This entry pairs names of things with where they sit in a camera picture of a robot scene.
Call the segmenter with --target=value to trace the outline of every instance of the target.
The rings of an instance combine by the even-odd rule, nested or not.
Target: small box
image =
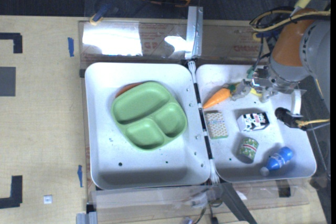
[[[241,115],[237,123],[241,132],[249,132],[266,128],[269,125],[269,120],[265,112],[251,113]]]
[[[209,136],[212,139],[228,137],[225,121],[221,112],[206,113],[205,118]]]

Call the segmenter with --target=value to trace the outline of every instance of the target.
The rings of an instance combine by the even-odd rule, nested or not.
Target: blue tape
[[[70,57],[75,56],[73,53],[74,51],[73,43],[74,43],[74,39],[71,37],[68,37],[68,48],[69,48]]]
[[[82,188],[83,187],[83,172],[82,172],[81,165],[78,165],[77,175],[78,175],[80,187]]]

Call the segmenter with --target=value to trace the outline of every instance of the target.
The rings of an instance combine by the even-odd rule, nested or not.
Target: metal bracket
[[[292,116],[301,116],[301,96],[306,92],[306,90],[293,90],[291,93],[292,104],[290,113]]]
[[[250,82],[243,79],[240,84],[237,86],[236,91],[232,94],[231,100],[236,101],[239,98],[245,97],[249,94],[252,87]]]
[[[76,224],[98,224],[97,212],[78,213],[76,215]]]
[[[190,6],[187,21],[187,51],[185,59],[197,58],[202,54],[203,7]]]

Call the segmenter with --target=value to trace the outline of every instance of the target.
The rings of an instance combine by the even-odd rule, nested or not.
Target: bottle cap
[[[268,176],[269,175],[269,170],[266,167],[262,167],[260,169],[260,173],[262,176]]]

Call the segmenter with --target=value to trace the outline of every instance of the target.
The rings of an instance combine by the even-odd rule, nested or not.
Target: black square
[[[0,96],[15,96],[16,67],[0,67]]]

